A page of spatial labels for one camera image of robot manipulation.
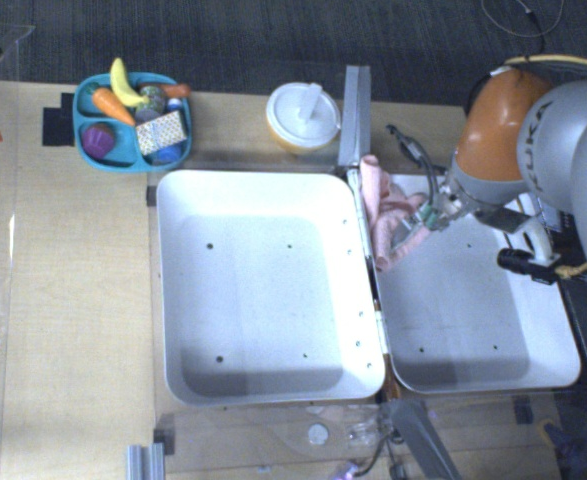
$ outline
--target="wooden table surface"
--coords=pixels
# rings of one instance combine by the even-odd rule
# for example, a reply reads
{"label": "wooden table surface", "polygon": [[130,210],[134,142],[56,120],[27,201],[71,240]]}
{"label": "wooden table surface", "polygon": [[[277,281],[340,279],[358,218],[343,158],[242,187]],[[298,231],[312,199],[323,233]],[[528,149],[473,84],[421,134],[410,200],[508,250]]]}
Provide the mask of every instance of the wooden table surface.
{"label": "wooden table surface", "polygon": [[[42,146],[42,109],[59,107],[60,94],[74,89],[19,84],[3,480],[123,479],[126,447],[149,445],[155,426],[148,180],[145,174],[96,170],[75,148]],[[0,102],[14,91],[14,84],[0,82]],[[194,93],[190,161],[199,158],[200,166],[232,161],[247,168],[297,165],[267,137],[266,99]],[[7,126],[3,119],[0,104],[0,130]],[[421,139],[434,162],[448,164],[464,116],[451,107],[372,105],[373,152],[387,170],[410,172],[384,130],[388,123]],[[518,463],[531,478],[549,478],[549,471],[556,471],[552,452],[534,430],[524,437],[509,434],[514,426],[510,406],[499,407],[490,409],[488,417],[478,415],[477,406],[455,413],[482,427],[491,436],[488,445],[468,435],[465,441],[458,420],[443,428],[460,469],[475,478],[515,478],[503,468]],[[474,444],[464,445],[467,441]],[[535,446],[540,453],[530,455]],[[406,447],[400,453],[411,477],[419,477]],[[170,478],[323,480],[336,464],[272,464],[259,471],[246,467]],[[388,462],[380,460],[367,478],[388,478]]]}

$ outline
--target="blue container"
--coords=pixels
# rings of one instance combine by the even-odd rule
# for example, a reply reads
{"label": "blue container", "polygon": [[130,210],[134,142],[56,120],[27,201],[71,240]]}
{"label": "blue container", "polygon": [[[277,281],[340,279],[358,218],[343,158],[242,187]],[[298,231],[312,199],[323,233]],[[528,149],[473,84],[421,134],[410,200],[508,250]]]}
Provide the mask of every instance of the blue container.
{"label": "blue container", "polygon": [[[129,73],[129,83],[136,87],[141,83],[163,83],[175,84],[175,80],[153,73]],[[100,112],[88,92],[90,84],[97,83],[100,86],[110,87],[111,77],[108,73],[95,75],[84,80],[75,91],[73,98],[73,129],[75,132],[75,143],[82,158],[97,169],[111,172],[148,172],[166,171],[178,167],[189,155],[193,140],[191,134],[191,112],[186,99],[182,100],[183,123],[186,129],[186,140],[176,146],[180,149],[177,160],[165,164],[153,165],[151,159],[142,156],[137,142],[135,128],[128,126],[116,119],[105,116]],[[82,147],[82,132],[89,126],[96,123],[108,124],[115,134],[115,147],[109,151],[104,158],[99,160],[90,157]]]}

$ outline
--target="yellow cable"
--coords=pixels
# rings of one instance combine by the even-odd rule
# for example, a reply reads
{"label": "yellow cable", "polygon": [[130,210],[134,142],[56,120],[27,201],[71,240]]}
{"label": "yellow cable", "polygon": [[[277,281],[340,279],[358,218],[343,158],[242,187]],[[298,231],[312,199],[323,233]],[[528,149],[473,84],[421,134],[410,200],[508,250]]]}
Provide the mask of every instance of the yellow cable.
{"label": "yellow cable", "polygon": [[527,64],[529,62],[565,62],[568,64],[579,64],[581,66],[587,66],[587,58],[562,54],[540,54],[530,55],[528,57],[512,57],[507,59],[504,64],[507,66],[512,66],[514,64]]}
{"label": "yellow cable", "polygon": [[570,279],[571,277],[579,276],[587,271],[587,263],[582,263],[578,267],[570,267],[569,265],[561,265],[555,269],[555,273],[562,279]]}

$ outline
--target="toy banana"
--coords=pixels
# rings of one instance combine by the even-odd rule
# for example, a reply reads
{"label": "toy banana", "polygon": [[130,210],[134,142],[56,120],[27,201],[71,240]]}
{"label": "toy banana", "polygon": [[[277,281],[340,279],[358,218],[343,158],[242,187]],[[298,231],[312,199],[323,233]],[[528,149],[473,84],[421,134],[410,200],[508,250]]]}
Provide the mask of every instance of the toy banana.
{"label": "toy banana", "polygon": [[149,102],[148,96],[141,96],[129,85],[124,62],[119,57],[111,65],[111,89],[117,98],[127,107],[137,107]]}

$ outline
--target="white lid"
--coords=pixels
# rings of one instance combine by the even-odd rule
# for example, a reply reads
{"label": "white lid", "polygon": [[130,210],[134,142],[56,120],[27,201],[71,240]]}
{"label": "white lid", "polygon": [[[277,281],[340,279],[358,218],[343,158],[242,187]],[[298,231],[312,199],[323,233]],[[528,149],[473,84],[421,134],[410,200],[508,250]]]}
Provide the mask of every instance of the white lid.
{"label": "white lid", "polygon": [[280,137],[303,148],[327,144],[340,129],[335,101],[317,84],[278,87],[266,105],[266,116]]}

